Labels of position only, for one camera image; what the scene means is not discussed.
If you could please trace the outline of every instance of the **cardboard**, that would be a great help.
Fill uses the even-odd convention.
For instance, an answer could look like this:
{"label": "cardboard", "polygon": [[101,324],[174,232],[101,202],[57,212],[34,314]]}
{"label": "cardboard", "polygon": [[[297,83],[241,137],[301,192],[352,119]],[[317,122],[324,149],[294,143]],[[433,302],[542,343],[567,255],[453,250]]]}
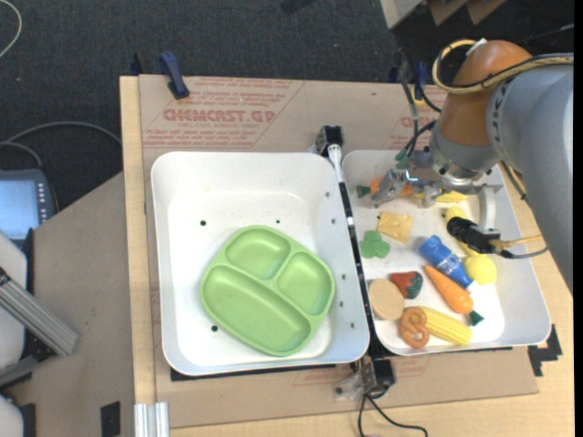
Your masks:
{"label": "cardboard", "polygon": [[[190,97],[176,100],[164,76],[140,76],[139,99],[148,267],[157,401],[166,401],[172,428],[355,411],[336,401],[334,385],[352,374],[350,365],[225,377],[177,378],[161,348],[159,281],[149,171],[171,150],[309,151],[322,126],[341,126],[343,153],[400,149],[413,128],[400,85],[306,82],[191,76]],[[429,86],[437,105],[445,94]],[[436,119],[418,107],[420,126]],[[421,137],[418,147],[427,144]],[[524,347],[393,357],[396,384],[382,406],[405,406],[537,392]],[[281,396],[285,395],[285,407]]]}

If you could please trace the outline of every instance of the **white cable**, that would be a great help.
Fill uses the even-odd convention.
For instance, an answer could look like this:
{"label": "white cable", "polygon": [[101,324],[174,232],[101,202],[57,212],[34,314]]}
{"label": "white cable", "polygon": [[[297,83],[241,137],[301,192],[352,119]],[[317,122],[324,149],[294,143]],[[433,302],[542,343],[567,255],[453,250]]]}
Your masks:
{"label": "white cable", "polygon": [[0,58],[2,58],[4,54],[8,50],[10,50],[10,48],[16,43],[18,37],[20,37],[20,33],[22,32],[22,16],[20,15],[18,9],[7,0],[0,0],[0,3],[8,5],[16,13],[16,17],[18,18],[18,29],[16,29],[16,35],[13,37],[10,43],[2,50],[2,52],[0,52]]}

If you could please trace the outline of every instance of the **white tray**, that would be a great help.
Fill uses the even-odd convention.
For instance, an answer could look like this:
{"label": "white tray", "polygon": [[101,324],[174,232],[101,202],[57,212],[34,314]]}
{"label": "white tray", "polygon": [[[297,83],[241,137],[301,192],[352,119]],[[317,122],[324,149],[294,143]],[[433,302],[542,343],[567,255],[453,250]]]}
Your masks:
{"label": "white tray", "polygon": [[[424,284],[417,298],[405,300],[405,306],[433,307],[462,320],[463,316],[455,314],[445,304],[432,281],[428,279],[423,270],[427,260],[414,248],[416,239],[437,235],[457,256],[460,258],[465,256],[459,242],[447,233],[442,217],[446,208],[454,204],[436,203],[430,208],[424,208],[420,199],[409,196],[397,198],[379,208],[374,208],[370,195],[358,198],[356,194],[357,186],[367,186],[373,180],[383,177],[388,168],[395,169],[395,154],[396,151],[356,150],[347,154],[343,160],[343,172],[359,241],[364,238],[366,231],[376,229],[378,216],[383,211],[406,214],[414,218],[408,243],[404,244],[383,236],[383,240],[391,246],[386,258],[363,258],[364,276],[367,280],[373,280],[388,278],[393,272],[416,270],[423,275]],[[495,226],[502,232],[502,239],[521,238],[504,180],[497,167],[487,177],[486,182],[488,185],[502,186],[496,193],[495,219]],[[462,208],[473,221],[479,220],[476,196],[470,196],[466,201],[455,205]],[[524,254],[526,249],[524,246],[516,246],[511,248],[511,251]],[[550,333],[550,318],[530,259],[504,259],[497,255],[490,257],[496,264],[497,283],[478,285],[478,289],[472,292],[474,309],[484,317],[484,320],[472,327],[474,332],[469,345],[457,346],[431,336],[425,348],[415,350],[401,339],[397,321],[374,318],[379,341],[393,353],[414,355],[533,345],[546,340]]]}
{"label": "white tray", "polygon": [[[169,152],[151,169],[159,257],[162,347],[169,364],[199,376],[352,362],[369,343],[342,197],[330,162],[309,153]],[[249,225],[296,239],[332,270],[328,315],[300,352],[276,358],[214,322],[199,299],[202,273]]]}

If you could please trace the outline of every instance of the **toy bread slice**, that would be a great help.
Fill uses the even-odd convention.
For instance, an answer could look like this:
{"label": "toy bread slice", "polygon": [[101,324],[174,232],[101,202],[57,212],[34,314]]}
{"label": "toy bread slice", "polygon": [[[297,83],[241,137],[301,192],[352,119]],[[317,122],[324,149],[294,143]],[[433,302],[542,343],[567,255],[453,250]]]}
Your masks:
{"label": "toy bread slice", "polygon": [[409,241],[412,226],[413,217],[410,215],[381,212],[376,230],[387,237],[406,243]]}

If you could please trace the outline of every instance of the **wooden table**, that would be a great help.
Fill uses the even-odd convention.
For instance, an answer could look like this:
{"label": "wooden table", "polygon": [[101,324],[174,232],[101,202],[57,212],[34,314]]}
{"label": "wooden table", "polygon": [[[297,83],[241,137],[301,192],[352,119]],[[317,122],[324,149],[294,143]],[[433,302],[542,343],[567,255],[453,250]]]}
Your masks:
{"label": "wooden table", "polygon": [[[136,403],[153,404],[157,401],[157,385],[148,284],[138,78],[133,76],[120,78],[120,102],[124,143],[134,393]],[[511,194],[511,198],[523,234],[536,234],[537,225],[526,204],[520,201],[515,193]],[[432,436],[542,437],[575,434],[573,298],[550,255],[535,258],[533,265],[562,348],[562,355],[558,357],[558,361],[544,363],[544,376],[537,378],[539,393],[509,398],[396,407],[386,410],[392,419],[422,425]],[[285,402],[283,394],[282,408],[286,406]],[[173,429],[172,435],[354,436],[358,435],[357,408],[355,406],[353,412]],[[193,403],[192,412],[197,412],[196,403]],[[376,411],[368,407],[364,412],[363,427],[368,435],[377,433],[405,436],[418,433],[391,426]]]}

